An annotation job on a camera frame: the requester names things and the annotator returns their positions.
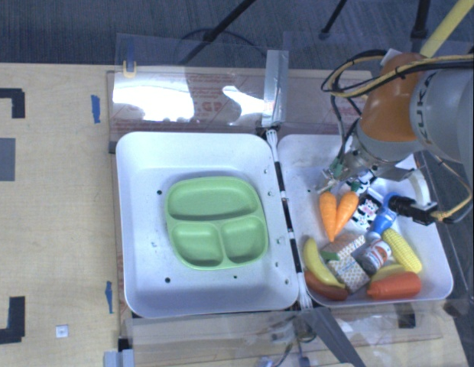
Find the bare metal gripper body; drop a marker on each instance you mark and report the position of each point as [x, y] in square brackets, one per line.
[359, 163]

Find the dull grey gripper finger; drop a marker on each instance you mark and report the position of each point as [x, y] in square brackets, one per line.
[335, 184]
[323, 186]

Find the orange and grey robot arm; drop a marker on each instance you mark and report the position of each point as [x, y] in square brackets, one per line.
[393, 105]

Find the orange carrot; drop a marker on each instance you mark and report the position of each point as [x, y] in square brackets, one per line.
[346, 210]
[328, 212]

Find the black and white cow carton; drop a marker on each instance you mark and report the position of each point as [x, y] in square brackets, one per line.
[365, 210]

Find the blue and white bottle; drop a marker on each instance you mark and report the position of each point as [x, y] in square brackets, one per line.
[384, 220]

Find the beige patterned carton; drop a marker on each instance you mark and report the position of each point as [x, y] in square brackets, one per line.
[346, 245]
[349, 273]

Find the yellow banana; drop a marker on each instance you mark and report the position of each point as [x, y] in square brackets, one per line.
[316, 264]

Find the small white and orange can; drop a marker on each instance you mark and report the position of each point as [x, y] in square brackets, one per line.
[376, 256]

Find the yellow corn cob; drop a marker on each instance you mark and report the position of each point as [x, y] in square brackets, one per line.
[403, 251]

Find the yellow curved toy food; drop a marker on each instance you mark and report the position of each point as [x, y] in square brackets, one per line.
[388, 270]

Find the red-brown sausage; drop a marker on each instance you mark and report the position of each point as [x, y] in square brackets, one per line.
[325, 290]

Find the green divided plate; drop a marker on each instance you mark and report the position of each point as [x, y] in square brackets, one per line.
[218, 222]

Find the orange sausage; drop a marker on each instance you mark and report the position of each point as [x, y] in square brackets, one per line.
[395, 286]

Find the white plastic tray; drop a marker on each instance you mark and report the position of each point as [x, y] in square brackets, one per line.
[432, 266]
[145, 220]

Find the black cylinder on white bracket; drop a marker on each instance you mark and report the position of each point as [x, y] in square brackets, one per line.
[411, 208]

